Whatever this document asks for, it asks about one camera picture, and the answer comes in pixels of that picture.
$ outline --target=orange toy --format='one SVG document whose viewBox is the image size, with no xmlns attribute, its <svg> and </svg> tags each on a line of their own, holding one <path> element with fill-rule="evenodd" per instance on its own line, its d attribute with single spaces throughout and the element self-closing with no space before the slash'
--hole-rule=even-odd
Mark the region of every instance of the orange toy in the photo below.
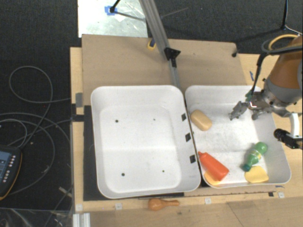
<svg viewBox="0 0 303 227">
<path fill-rule="evenodd" d="M 166 201 L 162 199 L 150 199 L 148 201 L 148 208 L 153 211 L 161 210 L 164 207 L 167 206 L 179 206 L 179 201 L 173 200 L 173 201 Z"/>
<path fill-rule="evenodd" d="M 198 152 L 200 162 L 207 169 L 209 174 L 218 181 L 221 181 L 228 173 L 229 170 L 221 162 L 213 158 L 208 153 Z"/>
</svg>

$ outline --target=blue tape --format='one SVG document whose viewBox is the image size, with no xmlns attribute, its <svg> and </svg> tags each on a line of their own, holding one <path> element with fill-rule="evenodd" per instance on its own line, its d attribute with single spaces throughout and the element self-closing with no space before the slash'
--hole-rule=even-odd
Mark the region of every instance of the blue tape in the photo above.
<svg viewBox="0 0 303 227">
<path fill-rule="evenodd" d="M 111 12 L 109 11 L 111 7 L 112 7 L 112 6 L 105 6 L 105 7 L 104 7 L 104 11 L 105 11 L 106 14 L 109 15 L 109 16 L 115 15 L 115 13 L 111 13 Z"/>
<path fill-rule="evenodd" d="M 250 78 L 251 78 L 252 81 L 254 81 L 254 77 L 253 77 L 253 74 L 252 74 L 251 71 L 250 71 Z"/>
</svg>

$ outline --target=black clip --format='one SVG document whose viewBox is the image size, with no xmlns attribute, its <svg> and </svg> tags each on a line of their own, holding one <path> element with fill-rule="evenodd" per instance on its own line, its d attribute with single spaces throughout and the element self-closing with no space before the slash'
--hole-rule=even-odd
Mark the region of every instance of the black clip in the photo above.
<svg viewBox="0 0 303 227">
<path fill-rule="evenodd" d="M 176 63 L 176 57 L 181 53 L 181 51 L 175 50 L 175 49 L 171 49 L 169 47 L 166 47 L 164 49 L 164 53 L 166 55 L 167 60 L 171 60 L 172 63 L 172 67 L 177 67 L 177 63 Z"/>
<path fill-rule="evenodd" d="M 84 115 L 82 115 L 82 114 L 73 114 L 71 116 L 71 120 L 73 122 L 84 122 Z"/>
</svg>

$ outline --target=black cable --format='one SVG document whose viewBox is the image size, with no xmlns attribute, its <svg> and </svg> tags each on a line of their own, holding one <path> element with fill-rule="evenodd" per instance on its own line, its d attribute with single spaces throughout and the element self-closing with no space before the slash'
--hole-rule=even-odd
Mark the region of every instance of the black cable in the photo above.
<svg viewBox="0 0 303 227">
<path fill-rule="evenodd" d="M 283 21 L 282 21 L 282 25 L 281 25 L 281 29 L 285 30 L 285 29 L 288 29 L 290 31 L 293 31 L 297 34 L 301 34 L 302 35 L 302 32 L 299 32 L 299 31 L 296 31 L 294 29 L 291 29 L 290 27 L 288 27 L 286 25 L 286 20 L 287 20 L 287 15 L 288 15 L 288 1 L 289 0 L 285 0 L 285 7 L 284 7 L 284 14 L 283 14 Z"/>
<path fill-rule="evenodd" d="M 50 124 L 50 125 L 48 125 L 48 126 L 45 126 L 45 127 L 43 127 L 43 129 L 48 129 L 48 128 L 50 128 L 50 127 L 54 127 L 54 126 L 56 126 L 57 124 L 60 124 L 60 123 L 65 123 L 65 122 L 70 122 L 71 120 L 62 120 L 62 121 L 59 121 L 59 122 L 57 122 L 56 124 Z M 16 142 L 18 142 L 18 141 L 20 141 L 20 140 L 22 140 L 23 138 L 25 138 L 25 137 L 21 137 L 21 138 L 19 138 L 19 139 L 17 139 L 17 140 L 15 140 L 14 142 L 11 142 L 10 144 L 8 144 L 8 146 L 10 146 L 10 145 L 12 145 L 12 144 L 14 144 L 14 143 L 16 143 Z"/>
<path fill-rule="evenodd" d="M 26 115 L 26 116 L 33 116 L 33 117 L 37 117 L 37 118 L 40 118 L 42 119 L 43 117 L 42 116 L 39 116 L 37 114 L 32 114 L 32 113 L 17 113 L 17 112 L 14 112 L 14 113 L 0 113 L 0 116 L 5 116 L 5 115 Z M 54 126 L 56 126 L 62 133 L 63 135 L 65 136 L 65 138 L 67 139 L 67 141 L 70 143 L 70 138 L 68 137 L 68 135 L 64 132 L 64 130 L 58 125 L 59 123 L 63 123 L 63 122 L 68 122 L 68 121 L 71 121 L 70 119 L 69 120 L 64 120 L 64 121 L 60 121 L 60 122 L 57 122 L 55 123 L 54 121 L 48 119 L 48 118 L 44 118 L 44 120 L 48 121 L 49 123 L 53 124 Z"/>
<path fill-rule="evenodd" d="M 271 41 L 270 40 L 266 40 L 265 42 L 263 42 L 261 49 L 263 52 L 268 53 L 270 55 L 279 55 L 279 54 L 285 54 L 285 53 L 290 53 L 290 52 L 298 52 L 302 50 L 302 45 L 296 45 L 296 46 L 287 46 L 287 47 L 283 47 L 280 49 L 275 49 L 275 50 L 269 50 L 265 48 L 265 45 L 267 43 L 269 43 Z"/>
<path fill-rule="evenodd" d="M 256 75 L 255 75 L 255 79 L 254 79 L 254 84 L 250 90 L 250 94 L 253 95 L 254 94 L 254 91 L 255 91 L 255 87 L 256 87 L 256 84 L 257 84 L 257 80 L 259 78 L 259 75 L 260 75 L 260 72 L 261 72 L 261 66 L 262 66 L 262 63 L 265 59 L 265 57 L 268 56 L 268 53 L 261 53 L 259 58 L 258 58 L 258 61 L 257 61 L 257 70 L 256 70 Z"/>
<path fill-rule="evenodd" d="M 26 98 L 23 98 L 21 96 L 19 96 L 15 90 L 13 89 L 12 85 L 11 85 L 11 78 L 13 77 L 13 75 L 16 73 L 16 71 L 18 70 L 21 70 L 21 69 L 25 69 L 25 68 L 31 68 L 31 69 L 35 69 L 35 70 L 38 70 L 39 72 L 43 73 L 48 82 L 50 83 L 51 85 L 51 100 L 50 101 L 32 101 L 32 100 L 28 100 Z M 12 91 L 12 93 L 19 99 L 25 101 L 25 102 L 28 102 L 28 103 L 33 103 L 33 104 L 49 104 L 49 103 L 57 103 L 57 102 L 62 102 L 62 101 L 67 101 L 67 100 L 70 100 L 71 98 L 64 98 L 64 99 L 58 99 L 58 100 L 53 100 L 53 84 L 52 84 L 52 81 L 51 79 L 49 78 L 49 76 L 40 68 L 38 67 L 35 67 L 35 66 L 22 66 L 22 67 L 18 67 L 17 69 L 13 70 L 13 72 L 10 74 L 9 76 L 9 88 L 10 90 Z"/>
<path fill-rule="evenodd" d="M 31 125 L 36 125 L 35 123 L 28 122 L 28 121 L 21 121 L 21 122 L 27 123 L 27 124 L 31 124 Z M 50 163 L 50 165 L 48 166 L 48 168 L 43 172 L 43 174 L 42 174 L 37 180 L 35 180 L 33 183 L 31 183 L 30 185 L 28 185 L 28 186 L 26 186 L 26 187 L 23 187 L 23 188 L 21 188 L 21 189 L 19 189 L 19 190 L 16 190 L 16 191 L 14 191 L 14 192 L 10 192 L 9 195 L 13 195 L 13 194 L 19 193 L 19 192 L 21 192 L 21 191 L 23 191 L 23 190 L 25 190 L 25 189 L 27 189 L 27 188 L 29 188 L 29 187 L 32 187 L 32 186 L 35 185 L 37 182 L 39 182 L 42 178 L 44 178 L 45 175 L 50 171 L 50 169 L 51 169 L 52 166 L 53 166 L 53 163 L 54 163 L 54 160 L 55 160 L 55 152 L 56 152 L 56 150 L 55 150 L 55 144 L 54 144 L 53 138 L 52 138 L 51 135 L 50 135 L 45 129 L 43 129 L 41 126 L 39 126 L 39 128 L 40 128 L 41 130 L 43 130 L 43 132 L 46 133 L 46 135 L 48 136 L 48 138 L 51 140 L 52 147 L 53 147 L 53 156 L 52 156 L 51 163 Z"/>
<path fill-rule="evenodd" d="M 50 84 L 50 90 L 51 90 L 51 93 L 50 93 L 50 100 L 49 100 L 49 101 L 32 101 L 32 100 L 28 100 L 28 99 L 25 99 L 25 98 L 19 96 L 19 95 L 14 91 L 14 89 L 13 89 L 13 87 L 12 87 L 12 85 L 11 85 L 11 79 L 12 79 L 13 75 L 16 73 L 16 71 L 21 70 L 21 69 L 26 69 L 26 68 L 38 70 L 39 72 L 43 73 L 43 74 L 46 76 L 46 78 L 48 79 L 48 82 L 49 82 L 49 84 Z M 16 140 L 16 141 L 10 143 L 10 145 L 12 145 L 13 143 L 15 143 L 15 142 L 17 142 L 17 141 L 19 141 L 19 140 L 21 140 L 21 139 L 24 139 L 23 142 L 22 142 L 22 144 L 20 145 L 20 149 L 23 149 L 23 148 L 25 147 L 25 145 L 31 140 L 31 138 L 33 137 L 33 135 L 34 135 L 35 133 L 40 132 L 40 131 L 44 131 L 44 132 L 47 134 L 47 136 L 49 137 L 49 139 L 50 139 L 50 141 L 51 141 L 51 143 L 52 143 L 52 147 L 53 147 L 53 157 L 52 157 L 51 163 L 50 163 L 50 165 L 48 166 L 48 168 L 44 171 L 44 173 L 43 173 L 37 180 L 35 180 L 33 183 L 31 183 L 30 185 L 28 185 L 28 186 L 26 186 L 26 187 L 23 187 L 23 188 L 21 188 L 21 189 L 19 189 L 19 190 L 17 190 L 17 191 L 11 192 L 11 193 L 9 194 L 9 195 L 13 195 L 13 194 L 19 193 L 19 192 L 21 192 L 21 191 L 23 191 L 23 190 L 25 190 L 25 189 L 27 189 L 27 188 L 29 188 L 29 187 L 35 185 L 37 182 L 39 182 L 41 179 L 43 179 L 43 178 L 45 177 L 45 175 L 50 171 L 51 167 L 53 166 L 54 158 L 55 158 L 55 144 L 54 144 L 54 141 L 53 141 L 53 138 L 51 137 L 51 135 L 45 130 L 46 128 L 49 128 L 49 127 L 52 127 L 52 126 L 56 126 L 56 127 L 64 134 L 64 136 L 66 137 L 66 139 L 67 139 L 68 142 L 70 143 L 69 137 L 68 137 L 67 134 L 63 131 L 63 129 L 58 125 L 58 123 L 55 123 L 55 122 L 53 122 L 53 121 L 51 121 L 51 120 L 49 120 L 49 119 L 46 118 L 46 115 L 47 115 L 47 113 L 49 112 L 51 103 L 70 100 L 70 98 L 60 99 L 60 100 L 53 100 L 53 84 L 52 84 L 52 82 L 51 82 L 49 76 L 48 76 L 43 70 L 41 70 L 41 69 L 39 69 L 39 68 L 37 68 L 37 67 L 34 67 L 34 66 L 23 66 L 23 67 L 19 67 L 19 68 L 15 69 L 15 70 L 11 73 L 11 75 L 9 76 L 9 88 L 10 88 L 10 90 L 12 91 L 12 93 L 13 93 L 17 98 L 19 98 L 19 99 L 22 100 L 22 101 L 25 101 L 25 102 L 28 102 L 28 103 L 35 103 L 35 104 L 49 104 L 43 116 L 39 116 L 39 115 L 35 115 L 35 114 L 30 114 L 30 113 L 28 113 L 28 114 L 27 114 L 27 113 L 2 113 L 2 114 L 0 114 L 0 116 L 9 115 L 9 114 L 19 114 L 19 115 L 29 115 L 29 116 L 34 116 L 34 117 L 40 118 L 40 121 L 39 121 L 38 124 L 35 124 L 35 123 L 32 123 L 32 122 L 28 122 L 28 121 L 21 121 L 21 120 L 20 120 L 20 122 L 24 122 L 24 123 L 31 124 L 31 125 L 35 126 L 35 129 L 34 129 L 34 131 L 33 131 L 31 134 L 28 134 L 28 135 L 27 135 L 27 136 L 29 136 L 27 140 L 26 140 L 27 136 L 26 136 L 26 137 L 22 137 L 22 138 L 20 138 L 20 139 L 18 139 L 18 140 Z M 42 123 L 43 120 L 46 120 L 46 121 L 50 122 L 51 125 L 48 125 L 48 126 L 46 126 L 46 127 L 44 127 L 44 128 L 41 127 L 40 125 L 41 125 L 41 123 Z"/>
<path fill-rule="evenodd" d="M 27 128 L 26 128 L 26 126 L 23 124 L 23 122 L 21 122 L 20 120 L 17 120 L 17 119 L 4 119 L 4 120 L 1 120 L 1 121 L 0 121 L 0 123 L 2 123 L 2 122 L 17 122 L 17 123 L 19 123 L 19 124 L 22 125 L 22 127 L 23 127 L 24 130 L 25 130 L 25 136 L 21 138 L 21 139 L 23 139 L 23 141 L 21 142 L 20 145 L 17 146 L 17 148 L 21 147 L 21 146 L 23 145 L 23 143 L 25 142 L 27 136 L 28 136 L 28 134 L 27 134 Z M 16 143 L 16 142 L 18 142 L 18 141 L 19 141 L 19 140 L 14 141 L 13 143 L 9 144 L 8 146 L 13 145 L 14 143 Z"/>
</svg>

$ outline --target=green toy bottle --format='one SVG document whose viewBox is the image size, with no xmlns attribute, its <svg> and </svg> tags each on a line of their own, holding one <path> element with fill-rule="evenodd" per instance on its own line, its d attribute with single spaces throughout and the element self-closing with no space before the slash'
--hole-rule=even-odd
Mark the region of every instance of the green toy bottle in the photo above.
<svg viewBox="0 0 303 227">
<path fill-rule="evenodd" d="M 251 169 L 253 164 L 256 164 L 261 159 L 262 155 L 267 151 L 267 145 L 263 142 L 258 142 L 254 149 L 248 155 L 245 164 L 243 165 L 242 169 L 245 172 L 248 172 Z"/>
</svg>

